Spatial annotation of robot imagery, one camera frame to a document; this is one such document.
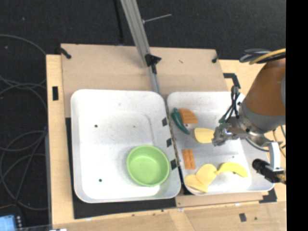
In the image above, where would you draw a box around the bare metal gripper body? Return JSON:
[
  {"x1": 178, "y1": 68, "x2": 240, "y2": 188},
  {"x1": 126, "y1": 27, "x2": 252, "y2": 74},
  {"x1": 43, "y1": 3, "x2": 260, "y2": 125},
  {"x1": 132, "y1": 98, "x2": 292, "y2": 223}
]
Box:
[{"x1": 218, "y1": 116, "x2": 267, "y2": 144}]

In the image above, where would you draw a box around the black cylinder on white bracket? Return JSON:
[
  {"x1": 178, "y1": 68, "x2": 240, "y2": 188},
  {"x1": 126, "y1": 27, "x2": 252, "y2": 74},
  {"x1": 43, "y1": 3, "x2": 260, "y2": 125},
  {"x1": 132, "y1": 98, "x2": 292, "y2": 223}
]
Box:
[{"x1": 252, "y1": 141, "x2": 285, "y2": 184}]

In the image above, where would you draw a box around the white plastic tray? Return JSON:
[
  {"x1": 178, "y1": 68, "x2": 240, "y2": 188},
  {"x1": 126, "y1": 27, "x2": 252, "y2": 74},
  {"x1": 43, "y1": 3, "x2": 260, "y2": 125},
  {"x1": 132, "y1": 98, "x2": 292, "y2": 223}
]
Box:
[
  {"x1": 70, "y1": 89, "x2": 182, "y2": 204},
  {"x1": 166, "y1": 91, "x2": 276, "y2": 196}
]

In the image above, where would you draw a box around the green bowl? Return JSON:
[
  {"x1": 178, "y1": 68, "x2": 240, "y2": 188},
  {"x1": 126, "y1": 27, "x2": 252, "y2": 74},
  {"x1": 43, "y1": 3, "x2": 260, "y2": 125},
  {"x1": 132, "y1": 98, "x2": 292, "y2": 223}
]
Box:
[{"x1": 126, "y1": 144, "x2": 170, "y2": 188}]

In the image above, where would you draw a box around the thin black and white rod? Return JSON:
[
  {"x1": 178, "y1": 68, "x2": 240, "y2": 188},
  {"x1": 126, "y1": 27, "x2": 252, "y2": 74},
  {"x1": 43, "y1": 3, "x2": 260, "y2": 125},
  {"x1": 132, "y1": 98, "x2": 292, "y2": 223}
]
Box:
[{"x1": 165, "y1": 102, "x2": 181, "y2": 172}]

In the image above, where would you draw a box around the brown cardboard board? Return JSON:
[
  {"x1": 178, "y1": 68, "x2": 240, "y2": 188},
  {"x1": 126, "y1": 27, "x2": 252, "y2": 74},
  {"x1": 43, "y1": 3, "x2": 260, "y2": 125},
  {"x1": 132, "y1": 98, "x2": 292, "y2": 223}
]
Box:
[{"x1": 60, "y1": 43, "x2": 267, "y2": 208}]

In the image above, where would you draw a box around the yellow potato chip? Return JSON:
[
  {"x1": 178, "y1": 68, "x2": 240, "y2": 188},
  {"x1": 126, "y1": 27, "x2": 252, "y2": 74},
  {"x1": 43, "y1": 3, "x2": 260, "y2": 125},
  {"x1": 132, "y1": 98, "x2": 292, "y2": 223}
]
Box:
[
  {"x1": 184, "y1": 174, "x2": 208, "y2": 193},
  {"x1": 217, "y1": 162, "x2": 249, "y2": 179},
  {"x1": 195, "y1": 163, "x2": 218, "y2": 186},
  {"x1": 193, "y1": 127, "x2": 216, "y2": 144}
]

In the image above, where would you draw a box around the green chili pepper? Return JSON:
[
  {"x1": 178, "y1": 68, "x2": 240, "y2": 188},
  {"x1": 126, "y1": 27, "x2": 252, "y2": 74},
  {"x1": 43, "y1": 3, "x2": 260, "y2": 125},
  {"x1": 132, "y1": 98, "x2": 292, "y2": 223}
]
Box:
[{"x1": 171, "y1": 108, "x2": 191, "y2": 136}]

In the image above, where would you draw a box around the orange biscuit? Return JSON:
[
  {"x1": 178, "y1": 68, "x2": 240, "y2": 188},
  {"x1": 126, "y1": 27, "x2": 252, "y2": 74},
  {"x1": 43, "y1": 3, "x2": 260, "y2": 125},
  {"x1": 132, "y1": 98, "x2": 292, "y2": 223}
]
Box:
[
  {"x1": 179, "y1": 108, "x2": 199, "y2": 125},
  {"x1": 181, "y1": 149, "x2": 196, "y2": 170}
]

